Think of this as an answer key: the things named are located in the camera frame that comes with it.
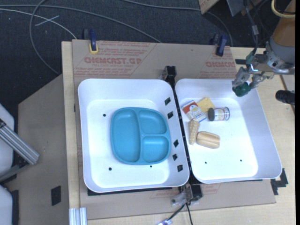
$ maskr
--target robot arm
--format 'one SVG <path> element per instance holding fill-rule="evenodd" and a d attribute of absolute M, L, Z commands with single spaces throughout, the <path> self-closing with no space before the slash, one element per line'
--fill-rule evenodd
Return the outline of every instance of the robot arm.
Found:
<path fill-rule="evenodd" d="M 284 13 L 272 8 L 281 19 L 269 39 L 263 54 L 251 52 L 246 57 L 246 68 L 241 67 L 232 82 L 232 90 L 238 97 L 246 95 L 256 88 L 263 80 L 271 79 L 274 75 L 295 73 L 295 8 L 296 0 L 292 0 Z M 252 75 L 252 82 L 247 80 Z"/>

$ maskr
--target black can lid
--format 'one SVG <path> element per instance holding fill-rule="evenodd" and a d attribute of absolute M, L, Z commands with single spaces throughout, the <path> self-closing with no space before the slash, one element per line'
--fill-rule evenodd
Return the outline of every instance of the black can lid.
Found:
<path fill-rule="evenodd" d="M 210 108 L 207 112 L 207 115 L 208 115 L 208 119 L 210 121 L 213 121 L 215 119 L 215 109 L 214 108 Z"/>

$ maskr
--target divided blue plate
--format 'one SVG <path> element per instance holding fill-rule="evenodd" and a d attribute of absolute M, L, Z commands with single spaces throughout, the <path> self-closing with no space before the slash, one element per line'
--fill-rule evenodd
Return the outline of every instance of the divided blue plate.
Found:
<path fill-rule="evenodd" d="M 112 115 L 110 137 L 115 157 L 126 164 L 157 164 L 171 150 L 169 127 L 158 111 L 125 107 Z"/>

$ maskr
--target black fabric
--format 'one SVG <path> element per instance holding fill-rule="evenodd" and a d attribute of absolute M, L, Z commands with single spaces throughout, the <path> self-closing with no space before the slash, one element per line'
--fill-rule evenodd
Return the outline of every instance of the black fabric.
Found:
<path fill-rule="evenodd" d="M 41 0 L 0 0 L 1 5 L 32 4 Z M 133 0 L 168 6 L 199 8 L 198 0 Z M 48 0 L 44 5 L 65 6 L 105 15 L 128 23 L 149 33 L 163 43 L 208 44 L 215 33 L 226 34 L 223 25 L 209 14 L 141 7 L 117 0 Z M 273 30 L 277 24 L 270 3 L 262 8 L 263 19 Z M 32 13 L 33 7 L 0 7 Z M 232 17 L 226 0 L 220 0 L 209 12 L 227 25 L 233 46 L 253 47 L 247 16 Z M 83 29 L 94 29 L 97 40 L 154 42 L 153 39 L 115 22 L 62 9 L 41 7 L 37 15 L 54 19 L 82 37 Z M 61 27 L 40 18 L 33 19 L 32 36 L 36 48 L 52 68 L 61 73 L 61 42 L 72 36 Z M 38 89 L 53 80 L 57 74 L 48 69 L 36 55 L 29 37 L 30 16 L 0 10 L 0 104 L 11 111 Z"/>

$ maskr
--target can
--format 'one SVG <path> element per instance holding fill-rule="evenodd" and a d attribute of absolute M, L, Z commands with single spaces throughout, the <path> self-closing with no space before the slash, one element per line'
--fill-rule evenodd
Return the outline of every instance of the can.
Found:
<path fill-rule="evenodd" d="M 228 107 L 210 108 L 207 112 L 210 121 L 226 121 L 230 117 Z"/>

